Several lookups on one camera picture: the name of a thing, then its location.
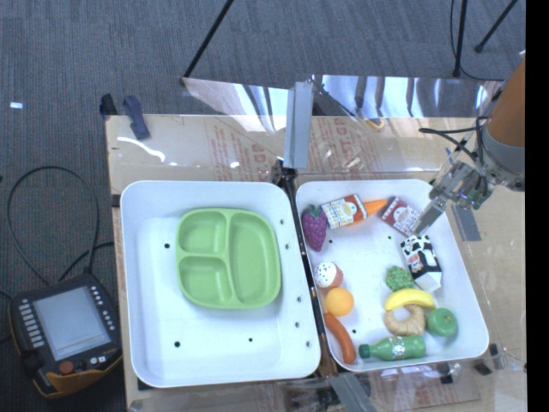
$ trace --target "green plate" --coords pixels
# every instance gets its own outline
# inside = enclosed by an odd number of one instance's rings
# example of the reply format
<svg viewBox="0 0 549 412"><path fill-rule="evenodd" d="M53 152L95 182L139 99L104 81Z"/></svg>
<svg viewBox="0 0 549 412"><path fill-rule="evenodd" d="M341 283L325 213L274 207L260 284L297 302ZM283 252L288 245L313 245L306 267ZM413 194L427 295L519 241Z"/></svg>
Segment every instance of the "green plate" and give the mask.
<svg viewBox="0 0 549 412"><path fill-rule="evenodd" d="M274 229L243 209L193 209L181 217L176 243L179 288L213 308L257 308L281 289Z"/></svg>

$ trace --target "hot dog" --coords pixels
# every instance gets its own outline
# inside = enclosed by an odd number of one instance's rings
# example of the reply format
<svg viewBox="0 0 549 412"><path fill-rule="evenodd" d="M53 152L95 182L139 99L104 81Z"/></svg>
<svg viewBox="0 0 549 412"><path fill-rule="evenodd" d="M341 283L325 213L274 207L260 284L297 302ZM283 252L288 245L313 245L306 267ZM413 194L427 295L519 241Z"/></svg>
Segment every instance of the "hot dog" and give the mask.
<svg viewBox="0 0 549 412"><path fill-rule="evenodd" d="M345 327L333 314L328 312L324 313L324 323L340 344L343 361L345 363L353 363L357 358L357 354L354 350L353 341Z"/></svg>

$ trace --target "toy food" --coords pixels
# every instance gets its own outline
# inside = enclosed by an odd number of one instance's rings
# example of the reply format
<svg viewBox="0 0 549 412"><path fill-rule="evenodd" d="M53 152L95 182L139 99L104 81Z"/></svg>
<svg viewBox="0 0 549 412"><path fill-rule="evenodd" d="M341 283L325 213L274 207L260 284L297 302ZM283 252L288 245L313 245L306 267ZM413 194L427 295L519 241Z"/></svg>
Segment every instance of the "toy food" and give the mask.
<svg viewBox="0 0 549 412"><path fill-rule="evenodd" d="M334 316L348 315L354 306L354 297L343 287L335 287L328 291L324 300L326 310Z"/></svg>
<svg viewBox="0 0 549 412"><path fill-rule="evenodd" d="M404 306L410 316L404 320L397 320L393 310L385 312L383 322L395 336L411 336L412 334L423 334L425 331L425 312L421 306L408 304Z"/></svg>
<svg viewBox="0 0 549 412"><path fill-rule="evenodd" d="M403 288L389 295L385 300L385 310L395 310L399 306L416 304L425 308L435 308L435 300L430 293L418 288Z"/></svg>
<svg viewBox="0 0 549 412"><path fill-rule="evenodd" d="M402 288L413 288L413 278L410 272L398 265L394 265L387 270L385 283L393 290L401 290Z"/></svg>
<svg viewBox="0 0 549 412"><path fill-rule="evenodd" d="M309 205L301 214L301 226L305 241L313 251L321 251L326 239L328 219L321 208Z"/></svg>
<svg viewBox="0 0 549 412"><path fill-rule="evenodd" d="M425 340L419 334L385 337L375 345L364 344L359 346L359 354L363 359L375 355L384 361L401 361L402 359L423 357L425 352Z"/></svg>
<svg viewBox="0 0 549 412"><path fill-rule="evenodd" d="M442 269L432 248L429 235L412 235L401 242L401 249L412 273L413 281L429 293L439 289Z"/></svg>
<svg viewBox="0 0 549 412"><path fill-rule="evenodd" d="M313 270L313 278L320 288L334 288L343 282L343 272L336 263L325 262Z"/></svg>
<svg viewBox="0 0 549 412"><path fill-rule="evenodd" d="M357 354L354 350L353 340L345 327L335 316L328 312L324 313L324 323L340 344L341 352L343 353L343 361L345 363L353 363L357 358Z"/></svg>
<svg viewBox="0 0 549 412"><path fill-rule="evenodd" d="M396 230L404 233L406 236L410 236L412 235L415 223L419 219L419 212L409 206L404 200L395 197L389 207L383 212L381 218Z"/></svg>
<svg viewBox="0 0 549 412"><path fill-rule="evenodd" d="M453 336L457 332L457 320L448 308L435 308L427 316L427 331L437 336Z"/></svg>
<svg viewBox="0 0 549 412"><path fill-rule="evenodd" d="M387 200L362 202L357 194L352 194L321 205L326 213L330 229L358 223L378 212L387 204Z"/></svg>

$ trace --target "black tripod leg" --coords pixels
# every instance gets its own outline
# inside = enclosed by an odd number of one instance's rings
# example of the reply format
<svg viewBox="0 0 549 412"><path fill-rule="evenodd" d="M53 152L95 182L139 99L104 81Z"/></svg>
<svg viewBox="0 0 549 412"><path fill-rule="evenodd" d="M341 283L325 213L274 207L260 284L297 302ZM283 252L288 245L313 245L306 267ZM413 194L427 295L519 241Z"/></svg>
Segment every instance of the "black tripod leg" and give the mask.
<svg viewBox="0 0 549 412"><path fill-rule="evenodd" d="M458 77L461 74L463 31L465 30L465 15L467 14L467 0L462 0L462 13L460 15L460 30L457 34L457 50L455 52L455 66L452 75Z"/></svg>
<svg viewBox="0 0 549 412"><path fill-rule="evenodd" d="M507 5L507 8L505 8L505 11L502 12L502 14L499 16L499 18L496 20L496 22L492 26L492 29L490 29L490 31L486 34L484 39L482 41L480 41L480 43L474 47L474 49L477 52L482 52L482 49L484 48L484 45L490 39L492 34L494 32L496 32L496 29L501 24L501 22L504 20L505 16L509 13L509 11L513 8L513 6L515 6L516 1L517 0L511 0L511 2Z"/></svg>
<svg viewBox="0 0 549 412"><path fill-rule="evenodd" d="M232 2L234 0L227 0L225 3L225 6L223 6L223 9L221 10L220 14L217 16L217 19L215 19L214 25L211 27L211 29L208 32L208 35L206 35L206 39L202 42L202 45L198 49L198 52L196 53L195 57L193 58L192 62L189 65L189 68L184 73L183 77L187 78L192 73L193 69L195 68L196 64L198 63L198 60L206 50L206 47L208 47L209 41L212 39L212 37L215 34L215 31L223 21L223 18L225 17L228 10L231 8Z"/></svg>

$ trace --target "orange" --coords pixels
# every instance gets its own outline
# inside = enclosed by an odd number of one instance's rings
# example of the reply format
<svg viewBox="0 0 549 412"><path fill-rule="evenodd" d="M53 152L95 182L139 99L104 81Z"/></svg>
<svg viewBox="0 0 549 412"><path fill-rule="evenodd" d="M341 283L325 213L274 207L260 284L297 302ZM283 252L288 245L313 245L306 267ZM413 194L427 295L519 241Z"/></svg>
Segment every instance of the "orange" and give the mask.
<svg viewBox="0 0 549 412"><path fill-rule="evenodd" d="M354 297L349 290L335 287L328 291L324 301L326 310L334 316L348 315L354 306Z"/></svg>

